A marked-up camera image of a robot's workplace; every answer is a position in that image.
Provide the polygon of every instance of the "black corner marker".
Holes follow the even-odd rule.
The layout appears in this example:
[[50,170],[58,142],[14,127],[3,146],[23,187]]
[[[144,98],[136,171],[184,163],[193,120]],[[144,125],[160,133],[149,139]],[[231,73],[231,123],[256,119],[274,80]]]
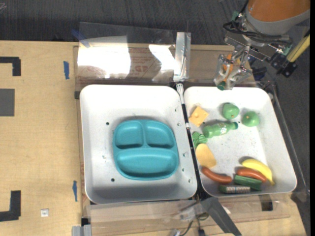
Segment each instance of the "black corner marker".
[[12,63],[12,75],[21,76],[21,60],[19,57],[0,57],[0,63]]
[[21,216],[21,191],[11,191],[10,210],[0,211],[0,222],[18,220]]

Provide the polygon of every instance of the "yellow banana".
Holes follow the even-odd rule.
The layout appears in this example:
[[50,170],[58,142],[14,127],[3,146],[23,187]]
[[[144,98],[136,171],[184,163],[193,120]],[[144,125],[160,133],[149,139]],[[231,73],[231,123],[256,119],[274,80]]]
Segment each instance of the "yellow banana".
[[262,173],[270,181],[271,185],[275,184],[275,182],[273,182],[273,180],[272,180],[271,170],[265,164],[259,162],[256,159],[247,159],[247,160],[242,162],[242,165],[244,167],[251,168],[251,169],[259,171],[260,173]]

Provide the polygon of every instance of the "teal plate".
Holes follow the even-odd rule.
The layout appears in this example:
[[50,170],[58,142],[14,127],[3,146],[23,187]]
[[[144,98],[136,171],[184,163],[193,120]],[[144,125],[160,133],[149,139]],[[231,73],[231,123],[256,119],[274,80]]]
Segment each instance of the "teal plate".
[[172,130],[155,120],[128,120],[114,131],[114,161],[118,172],[133,180],[159,180],[179,165]]

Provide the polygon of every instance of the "red sausage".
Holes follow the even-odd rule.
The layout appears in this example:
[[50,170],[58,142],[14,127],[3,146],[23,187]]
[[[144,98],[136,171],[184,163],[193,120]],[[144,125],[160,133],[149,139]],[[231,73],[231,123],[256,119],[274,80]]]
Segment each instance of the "red sausage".
[[237,171],[236,175],[239,175],[242,177],[255,178],[262,181],[263,183],[267,181],[267,178],[262,173],[260,173],[259,171],[250,169],[250,168],[240,168]]
[[219,182],[219,183],[231,183],[232,182],[232,178],[230,176],[222,176],[219,174],[216,174],[214,172],[212,172],[211,170],[209,170],[207,167],[202,167],[201,172],[208,178],[212,179],[215,182]]

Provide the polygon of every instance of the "green cylinder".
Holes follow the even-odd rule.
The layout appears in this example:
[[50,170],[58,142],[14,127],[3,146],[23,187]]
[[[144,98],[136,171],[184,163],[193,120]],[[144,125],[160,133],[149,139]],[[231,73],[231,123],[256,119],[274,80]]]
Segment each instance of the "green cylinder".
[[237,128],[238,128],[237,122],[232,122],[232,123],[220,122],[214,125],[205,126],[202,130],[202,133],[206,138],[212,138],[214,136],[224,135],[228,131],[237,129]]

